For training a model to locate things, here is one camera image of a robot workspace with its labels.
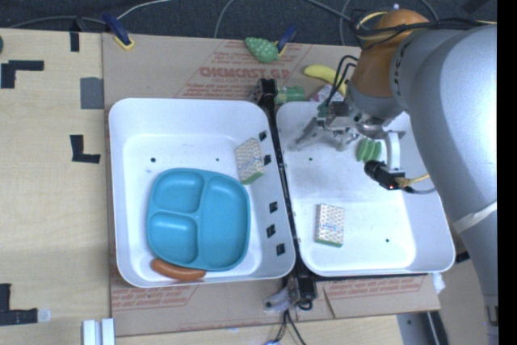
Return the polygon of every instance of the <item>table surface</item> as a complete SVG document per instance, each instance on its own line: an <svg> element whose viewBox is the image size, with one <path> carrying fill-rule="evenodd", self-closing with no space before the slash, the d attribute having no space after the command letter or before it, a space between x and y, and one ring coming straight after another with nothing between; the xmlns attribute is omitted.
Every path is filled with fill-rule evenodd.
<svg viewBox="0 0 517 345"><path fill-rule="evenodd" d="M0 91L2 231L0 283L11 283L12 309L49 309L51 320L0 328L0 343L81 343L82 321L110 317L104 111L82 110L80 79L103 77L99 34L0 29L0 62L44 61L17 71ZM71 162L69 136L85 137L99 164ZM307 343L401 345L396 316L297 324ZM117 338L120 344L266 343L278 326L239 327ZM299 343L291 329L282 343Z"/></svg>

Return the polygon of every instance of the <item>brown sausage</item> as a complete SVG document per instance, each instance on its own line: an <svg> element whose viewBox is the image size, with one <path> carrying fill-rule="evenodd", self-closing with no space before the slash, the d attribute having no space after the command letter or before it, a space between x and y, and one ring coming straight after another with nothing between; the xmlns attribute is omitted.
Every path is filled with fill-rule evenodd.
<svg viewBox="0 0 517 345"><path fill-rule="evenodd" d="M188 267L180 267L161 259L153 259L151 267L160 275L171 277L173 279L182 280L184 282L201 279L207 272L201 269L190 269Z"/></svg>

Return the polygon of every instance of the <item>orange object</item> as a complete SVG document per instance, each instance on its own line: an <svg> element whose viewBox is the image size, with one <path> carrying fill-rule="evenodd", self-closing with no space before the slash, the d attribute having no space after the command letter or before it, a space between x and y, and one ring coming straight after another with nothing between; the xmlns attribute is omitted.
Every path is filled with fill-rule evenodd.
<svg viewBox="0 0 517 345"><path fill-rule="evenodd" d="M207 271L201 269L190 269L188 267L175 266L174 264L164 262L161 259L153 259L151 262L151 267L160 275L184 282L201 279L207 274Z"/></svg>
<svg viewBox="0 0 517 345"><path fill-rule="evenodd" d="M406 9L390 11L383 15L376 23L374 29L396 27L397 25L411 25L413 23L428 22L426 18L417 12ZM389 67L398 45L411 33L411 30L404 31L392 39L386 40L361 52L351 82L362 94L388 98L393 96L389 85ZM364 47L378 42L379 38L365 42Z"/></svg>

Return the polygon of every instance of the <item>blue divided plate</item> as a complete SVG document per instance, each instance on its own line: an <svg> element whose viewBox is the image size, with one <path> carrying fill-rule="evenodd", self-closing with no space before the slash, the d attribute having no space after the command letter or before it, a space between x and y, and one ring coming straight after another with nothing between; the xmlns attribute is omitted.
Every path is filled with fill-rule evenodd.
<svg viewBox="0 0 517 345"><path fill-rule="evenodd" d="M246 255L250 197L236 179L213 171L174 168L154 181L147 242L166 262L227 271Z"/></svg>

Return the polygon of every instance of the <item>yellow banana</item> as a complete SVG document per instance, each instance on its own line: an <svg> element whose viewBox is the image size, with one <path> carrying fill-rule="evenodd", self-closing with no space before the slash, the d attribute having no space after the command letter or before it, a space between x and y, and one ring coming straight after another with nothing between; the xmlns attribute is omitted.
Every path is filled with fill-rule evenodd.
<svg viewBox="0 0 517 345"><path fill-rule="evenodd" d="M336 77L335 69L332 69L326 65L309 65L305 68L304 74L309 77L323 79L324 81L327 81L330 85L334 83L334 78ZM345 96L347 92L347 85L345 84L345 82L341 84L338 91L342 96Z"/></svg>

